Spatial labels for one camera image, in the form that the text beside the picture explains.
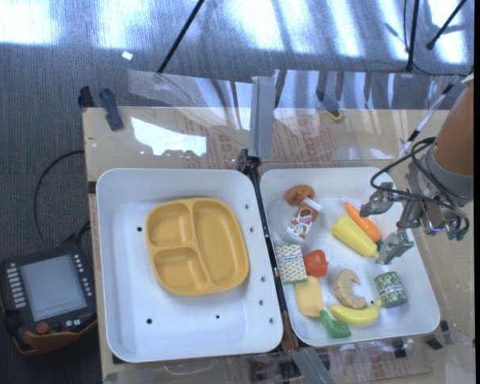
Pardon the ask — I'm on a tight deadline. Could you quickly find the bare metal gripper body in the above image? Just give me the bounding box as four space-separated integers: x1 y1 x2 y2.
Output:
404 156 466 237

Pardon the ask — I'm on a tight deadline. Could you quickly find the orange carrot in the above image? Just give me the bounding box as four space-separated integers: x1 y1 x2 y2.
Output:
343 201 384 252

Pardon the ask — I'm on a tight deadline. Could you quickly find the yellow squeeze bottle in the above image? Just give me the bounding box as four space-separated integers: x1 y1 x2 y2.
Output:
330 214 381 260

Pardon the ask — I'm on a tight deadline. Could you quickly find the green peas can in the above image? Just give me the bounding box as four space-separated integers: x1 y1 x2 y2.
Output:
374 270 409 309

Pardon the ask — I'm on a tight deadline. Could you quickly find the tan croissant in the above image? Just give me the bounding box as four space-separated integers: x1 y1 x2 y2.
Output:
332 268 368 310

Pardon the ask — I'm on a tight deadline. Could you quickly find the white and brown milk carton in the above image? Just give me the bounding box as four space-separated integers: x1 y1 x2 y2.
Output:
283 197 322 244

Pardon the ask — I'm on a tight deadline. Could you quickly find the white plastic tray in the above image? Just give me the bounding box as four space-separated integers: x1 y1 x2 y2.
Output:
258 166 442 348
95 167 285 364

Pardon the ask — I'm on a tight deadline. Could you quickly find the yellow banana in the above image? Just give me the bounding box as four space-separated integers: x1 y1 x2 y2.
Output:
329 299 384 326

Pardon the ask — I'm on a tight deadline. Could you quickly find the red bell pepper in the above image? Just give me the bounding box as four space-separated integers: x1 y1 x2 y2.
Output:
302 249 330 278

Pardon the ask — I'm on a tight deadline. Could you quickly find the yellow cheese wedge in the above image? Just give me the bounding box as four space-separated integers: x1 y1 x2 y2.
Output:
294 274 325 318

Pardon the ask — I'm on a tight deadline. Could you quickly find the green curved vegetable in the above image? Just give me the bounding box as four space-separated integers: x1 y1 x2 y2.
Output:
318 309 352 339

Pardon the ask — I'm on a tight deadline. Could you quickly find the yellow and green patterned carton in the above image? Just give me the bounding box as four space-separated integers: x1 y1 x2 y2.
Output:
274 242 309 286

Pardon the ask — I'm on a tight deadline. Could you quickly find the yellow divided plate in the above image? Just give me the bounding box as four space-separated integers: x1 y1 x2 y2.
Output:
144 197 251 297

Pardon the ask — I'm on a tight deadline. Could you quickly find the brown cardboard board red print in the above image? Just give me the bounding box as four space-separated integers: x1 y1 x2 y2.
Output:
82 106 475 380

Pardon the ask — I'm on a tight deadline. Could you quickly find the black block with thin wires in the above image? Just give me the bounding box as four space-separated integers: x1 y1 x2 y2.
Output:
235 149 262 176

